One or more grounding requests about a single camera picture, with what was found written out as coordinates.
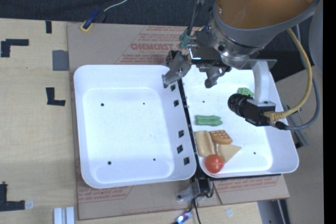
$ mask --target wooden table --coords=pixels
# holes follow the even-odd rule
[[[0,58],[0,182],[8,201],[32,200],[33,209],[0,212],[0,223],[52,223],[53,209],[74,207],[76,179],[68,71],[53,71],[52,51],[67,51],[66,22],[0,19],[0,40],[29,39]],[[46,88],[65,106],[47,105]],[[228,216],[226,209],[231,209]],[[198,210],[201,222],[262,223],[256,202]],[[78,221],[173,223],[176,211]],[[197,223],[194,216],[188,223]]]

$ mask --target cardboard box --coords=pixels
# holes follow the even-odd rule
[[[68,23],[68,50],[73,135],[77,174],[79,219],[185,210],[190,204],[177,202],[175,193],[188,187],[189,180],[119,188],[93,189],[80,173],[77,118],[73,75],[83,65],[160,65],[169,50],[177,50],[184,27],[94,24],[90,31],[81,23]],[[289,197],[282,175],[214,181],[211,198],[198,206],[215,206]]]

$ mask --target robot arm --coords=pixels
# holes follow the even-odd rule
[[[216,0],[210,13],[209,23],[202,30],[195,31],[193,35],[191,35],[191,23],[181,35],[180,47],[188,49],[187,54],[182,55],[179,51],[170,54],[167,58],[170,70],[163,76],[164,86],[167,87],[183,77],[191,65],[196,65],[201,72],[206,72],[207,88],[214,86],[217,79],[231,68],[252,69],[255,77],[258,77],[260,75],[258,72],[261,70],[265,72],[265,64],[256,60],[259,51],[280,32],[312,16],[319,1]],[[202,4],[202,0],[196,0],[193,19]],[[275,60],[267,60],[268,68],[271,68],[275,62]],[[260,84],[256,81],[260,96],[265,96],[262,91],[267,90],[266,84],[266,82]],[[264,105],[260,105],[258,100],[254,102],[258,108],[257,113],[265,111]],[[262,119],[256,125],[268,125],[269,121],[270,119]]]

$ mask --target red tomato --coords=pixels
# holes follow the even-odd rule
[[[204,165],[210,173],[216,174],[223,168],[224,160],[217,154],[211,154],[205,159]]]

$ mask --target empty white tray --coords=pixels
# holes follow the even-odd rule
[[[210,89],[205,88],[205,79],[206,74],[199,72],[195,66],[182,79],[193,131],[225,130],[233,139],[232,145],[242,148],[217,174],[209,173],[204,166],[205,158],[199,157],[202,170],[215,178],[293,172],[299,165],[299,159],[290,131],[281,131],[271,126],[255,127],[228,108],[227,100],[238,88],[247,87],[254,92],[253,72],[232,69],[218,78],[217,85]],[[271,81],[270,101],[276,104],[276,111],[282,111],[272,77]],[[195,115],[220,116],[223,124],[196,125]]]
[[[196,160],[165,66],[89,65],[74,76],[81,174],[94,188],[188,179]]]

